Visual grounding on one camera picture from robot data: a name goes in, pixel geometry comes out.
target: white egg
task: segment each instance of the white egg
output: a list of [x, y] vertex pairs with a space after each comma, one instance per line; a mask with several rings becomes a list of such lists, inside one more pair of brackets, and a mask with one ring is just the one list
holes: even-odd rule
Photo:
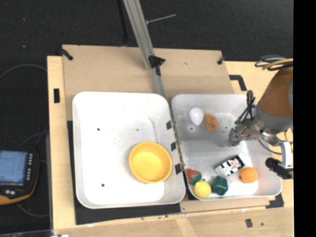
[[200, 125], [204, 118], [204, 111], [199, 107], [194, 107], [190, 110], [189, 117], [194, 125]]

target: multimeter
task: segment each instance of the multimeter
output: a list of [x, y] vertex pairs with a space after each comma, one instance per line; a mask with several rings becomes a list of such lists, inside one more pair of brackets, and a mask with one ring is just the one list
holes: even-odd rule
[[32, 148], [0, 148], [0, 205], [29, 198], [39, 176], [39, 157]]

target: orange ball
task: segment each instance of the orange ball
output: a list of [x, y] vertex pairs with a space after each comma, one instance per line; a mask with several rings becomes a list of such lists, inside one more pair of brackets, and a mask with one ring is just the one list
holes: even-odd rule
[[258, 172], [253, 167], [245, 167], [240, 172], [240, 178], [244, 183], [253, 183], [258, 179]]

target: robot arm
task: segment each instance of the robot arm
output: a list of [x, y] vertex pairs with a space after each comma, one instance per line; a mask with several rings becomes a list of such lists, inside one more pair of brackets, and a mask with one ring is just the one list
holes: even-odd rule
[[231, 129], [229, 143], [235, 146], [242, 140], [263, 139], [272, 146], [280, 146], [282, 162], [269, 158], [266, 166], [284, 179], [292, 178], [290, 143], [280, 140], [277, 135], [293, 127], [293, 59], [268, 55], [262, 57], [256, 67], [278, 72], [256, 106], [252, 91], [247, 93], [247, 108]]

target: wooden table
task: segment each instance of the wooden table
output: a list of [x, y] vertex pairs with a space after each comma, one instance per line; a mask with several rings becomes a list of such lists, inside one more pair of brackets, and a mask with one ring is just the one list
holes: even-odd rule
[[[72, 50], [74, 46], [66, 45], [64, 48]], [[96, 47], [97, 50], [104, 52], [105, 50], [113, 50], [112, 47]], [[140, 55], [134, 48], [118, 49], [118, 52], [125, 53], [126, 50], [131, 51], [129, 57], [123, 56], [124, 59], [132, 60], [132, 65], [128, 62], [130, 69], [138, 69], [142, 66]], [[203, 93], [199, 91], [198, 85], [203, 84], [203, 87], [210, 83], [205, 80], [210, 75], [203, 74], [196, 76], [197, 69], [185, 70], [190, 61], [195, 61], [195, 67], [199, 66], [199, 59], [204, 59], [209, 55], [211, 60], [220, 60], [221, 52], [206, 51], [206, 50], [176, 50], [176, 49], [157, 49], [157, 53], [161, 55], [171, 55], [169, 59], [177, 59], [178, 64], [170, 62], [172, 68], [169, 72], [162, 71], [164, 89], [167, 97], [177, 94], [178, 90], [175, 84], [183, 84], [186, 82], [186, 91], [190, 92], [190, 87], [193, 93]], [[185, 198], [181, 202], [181, 213], [171, 215], [157, 215], [151, 217], [119, 219], [114, 221], [98, 222], [86, 225], [76, 225], [74, 194], [72, 188], [71, 164], [69, 157], [69, 141], [67, 132], [67, 120], [69, 111], [67, 105], [71, 99], [68, 92], [70, 83], [65, 82], [68, 60], [60, 56], [48, 56], [48, 92], [49, 92], [49, 118], [50, 118], [50, 147], [51, 147], [51, 182], [52, 182], [52, 213], [53, 213], [53, 230], [56, 235], [68, 234], [69, 236], [184, 236], [184, 237], [203, 237], [203, 236], [294, 236], [294, 195], [293, 195], [293, 180], [282, 181], [282, 198], [284, 207], [266, 209], [274, 197], [261, 197], [256, 199], [234, 199], [226, 202], [217, 200], [204, 203], [202, 201], [189, 201]], [[177, 81], [177, 75], [174, 71], [178, 71], [179, 66], [185, 73], [181, 74], [182, 80]], [[229, 75], [237, 75], [243, 78], [248, 89], [252, 89], [257, 97], [257, 100], [262, 96], [269, 81], [274, 76], [274, 72], [261, 71], [254, 67], [253, 62], [224, 62], [222, 65], [215, 66], [223, 68], [221, 77], [216, 77], [215, 80], [222, 80], [222, 93], [246, 94], [242, 91], [237, 80], [231, 80], [230, 85], [227, 85]], [[193, 76], [194, 81], [191, 84], [190, 76]], [[149, 91], [152, 90], [152, 85], [149, 85]], [[216, 93], [221, 92], [218, 86]], [[59, 101], [56, 102], [56, 89], [59, 90]], [[210, 86], [210, 93], [216, 91]], [[287, 133], [286, 138], [292, 139], [292, 134]]]

